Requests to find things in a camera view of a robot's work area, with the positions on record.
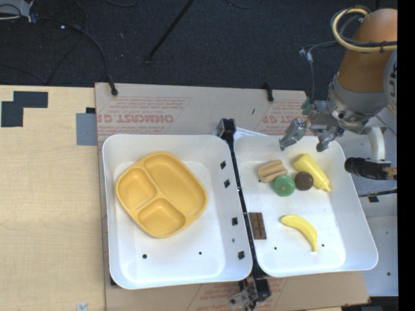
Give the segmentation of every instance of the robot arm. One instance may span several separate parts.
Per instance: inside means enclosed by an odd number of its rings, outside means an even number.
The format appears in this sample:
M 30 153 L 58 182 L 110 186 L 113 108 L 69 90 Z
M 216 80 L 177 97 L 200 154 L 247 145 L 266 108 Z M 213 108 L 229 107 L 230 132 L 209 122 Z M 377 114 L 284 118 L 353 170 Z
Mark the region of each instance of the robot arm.
M 342 37 L 337 30 L 338 22 L 349 13 L 364 16 L 351 40 Z M 347 51 L 329 85 L 327 100 L 308 98 L 305 101 L 302 108 L 303 114 L 308 115 L 307 120 L 293 120 L 279 141 L 280 148 L 284 150 L 293 145 L 307 130 L 318 137 L 316 149 L 319 152 L 328 148 L 329 142 L 342 136 L 345 130 L 369 135 L 371 142 L 378 144 L 372 143 L 374 165 L 368 166 L 371 172 L 376 169 L 380 173 L 362 173 L 364 163 L 360 160 L 352 162 L 357 158 L 348 159 L 346 170 L 373 179 L 396 179 L 396 174 L 389 173 L 382 157 L 383 138 L 378 137 L 376 127 L 366 127 L 366 124 L 385 107 L 395 115 L 397 113 L 397 10 L 386 8 L 369 13 L 364 8 L 349 8 L 333 16 L 332 31 Z

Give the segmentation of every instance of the black clip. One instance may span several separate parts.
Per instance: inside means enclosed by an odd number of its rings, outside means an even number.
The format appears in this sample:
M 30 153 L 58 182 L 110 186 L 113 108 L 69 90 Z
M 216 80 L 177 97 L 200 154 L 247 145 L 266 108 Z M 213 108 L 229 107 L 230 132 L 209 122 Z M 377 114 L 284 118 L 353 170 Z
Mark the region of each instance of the black clip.
M 118 95 L 118 90 L 115 88 L 114 81 L 112 80 L 112 77 L 111 77 L 110 75 L 106 75 L 106 76 L 105 76 L 105 82 L 107 82 L 107 83 L 109 83 L 109 84 L 110 84 L 110 87 L 111 87 L 111 94 L 112 94 L 113 96 Z
M 385 46 L 385 44 L 386 44 L 385 41 L 382 41 L 381 42 L 381 50 L 380 50 L 380 53 L 384 53 L 385 49 L 383 47 Z
M 265 82 L 262 86 L 261 89 L 264 89 L 267 91 L 268 93 L 268 101 L 269 102 L 273 102 L 274 101 L 274 97 L 272 96 L 272 88 L 271 85 L 268 82 Z

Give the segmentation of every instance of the wooden table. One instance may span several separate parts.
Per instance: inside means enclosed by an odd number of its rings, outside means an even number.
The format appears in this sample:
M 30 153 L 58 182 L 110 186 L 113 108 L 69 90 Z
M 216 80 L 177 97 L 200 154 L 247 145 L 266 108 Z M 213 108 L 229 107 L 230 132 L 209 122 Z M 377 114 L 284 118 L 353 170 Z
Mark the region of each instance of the wooden table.
M 95 89 L 0 86 L 0 101 L 15 91 L 46 92 L 48 104 L 24 108 L 22 127 L 0 128 L 0 309 L 105 310 L 98 146 L 77 144 L 76 122 L 95 107 Z M 336 285 L 328 277 L 321 287 Z M 364 303 L 361 274 L 344 278 L 342 298 L 357 292 Z

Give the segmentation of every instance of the yellow divided plate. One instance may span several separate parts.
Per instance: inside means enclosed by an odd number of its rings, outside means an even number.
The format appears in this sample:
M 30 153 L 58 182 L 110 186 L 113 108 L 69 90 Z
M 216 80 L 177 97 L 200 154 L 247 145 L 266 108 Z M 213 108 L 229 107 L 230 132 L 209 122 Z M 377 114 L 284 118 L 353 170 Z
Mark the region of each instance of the yellow divided plate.
M 166 238 L 195 221 L 208 204 L 197 177 L 174 155 L 150 154 L 121 174 L 117 198 L 150 236 Z

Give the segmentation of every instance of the black tape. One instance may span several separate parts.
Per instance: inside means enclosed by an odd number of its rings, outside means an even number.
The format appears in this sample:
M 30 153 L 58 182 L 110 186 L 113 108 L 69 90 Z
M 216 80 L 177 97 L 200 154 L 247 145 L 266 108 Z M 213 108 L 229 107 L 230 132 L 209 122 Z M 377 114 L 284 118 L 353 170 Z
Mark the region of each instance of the black tape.
M 85 109 L 85 113 L 88 113 L 88 114 L 95 114 L 95 107 L 87 107 L 87 108 Z
M 14 91 L 13 98 L 1 103 L 2 127 L 23 127 L 23 108 L 47 108 L 48 92 Z

